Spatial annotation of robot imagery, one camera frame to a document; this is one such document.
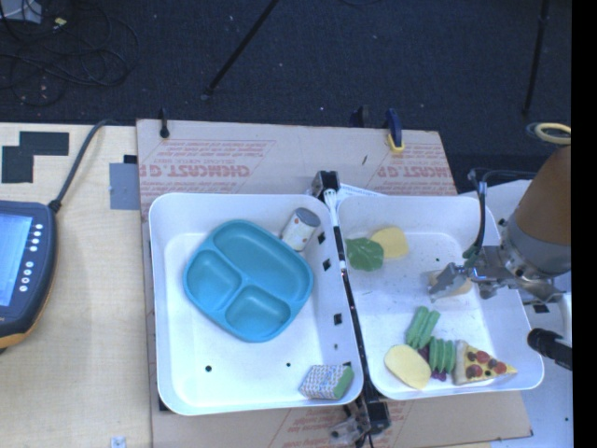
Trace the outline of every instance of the yellow ring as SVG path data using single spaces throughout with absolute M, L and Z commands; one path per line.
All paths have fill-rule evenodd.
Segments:
M 546 134 L 545 130 L 560 130 L 564 133 L 570 134 L 569 137 L 564 136 L 552 136 Z M 547 141 L 548 143 L 554 143 L 556 145 L 569 145 L 572 139 L 570 126 L 560 123 L 539 123 L 535 125 L 535 134 L 539 139 Z

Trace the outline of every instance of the black pole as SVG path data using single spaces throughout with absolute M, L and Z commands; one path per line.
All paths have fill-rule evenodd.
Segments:
M 533 90 L 535 89 L 535 80 L 537 78 L 537 68 L 539 66 L 539 58 L 541 56 L 541 48 L 543 46 L 543 34 L 548 25 L 549 19 L 549 0 L 543 0 L 541 3 L 541 14 L 539 15 L 539 28 L 537 30 L 537 38 L 535 41 L 535 55 L 533 57 L 533 66 L 531 67 L 531 78 L 529 80 L 529 88 L 526 92 L 526 100 L 524 100 L 524 107 L 522 113 L 526 113 L 531 106 L 533 99 Z
M 215 87 L 217 86 L 217 84 L 224 77 L 224 75 L 228 72 L 228 70 L 234 64 L 236 59 L 241 55 L 244 48 L 249 44 L 249 42 L 251 41 L 253 36 L 255 36 L 259 27 L 268 18 L 271 11 L 274 9 L 274 7 L 278 4 L 279 1 L 280 0 L 271 0 L 270 4 L 266 7 L 265 10 L 263 10 L 263 13 L 258 18 L 258 20 L 255 22 L 255 24 L 253 25 L 251 30 L 249 30 L 249 33 L 246 34 L 246 36 L 244 37 L 243 41 L 238 46 L 238 48 L 236 48 L 236 50 L 234 50 L 234 52 L 230 55 L 230 57 L 228 58 L 228 61 L 224 64 L 224 66 L 222 66 L 220 71 L 217 72 L 217 75 L 215 75 L 215 78 L 212 80 L 212 82 L 205 87 L 205 90 L 203 91 L 203 94 L 201 95 L 202 101 L 209 100 L 210 97 L 212 96 L 212 94 L 214 94 L 214 90 L 215 90 Z

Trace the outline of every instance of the can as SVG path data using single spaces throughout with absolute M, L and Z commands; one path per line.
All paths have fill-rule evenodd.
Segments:
M 319 217 L 305 207 L 299 207 L 286 223 L 280 239 L 297 252 L 305 248 L 315 230 L 321 225 Z

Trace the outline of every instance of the toy pizza slice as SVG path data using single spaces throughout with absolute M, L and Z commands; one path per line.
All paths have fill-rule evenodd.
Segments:
M 469 345 L 468 342 L 456 341 L 456 365 L 452 373 L 455 385 L 491 380 L 516 372 L 511 365 Z

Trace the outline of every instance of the blue divided plate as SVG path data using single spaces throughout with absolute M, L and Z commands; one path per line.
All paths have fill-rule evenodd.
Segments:
M 311 295 L 311 267 L 288 244 L 247 220 L 217 227 L 183 274 L 190 300 L 246 342 L 266 342 L 294 320 Z

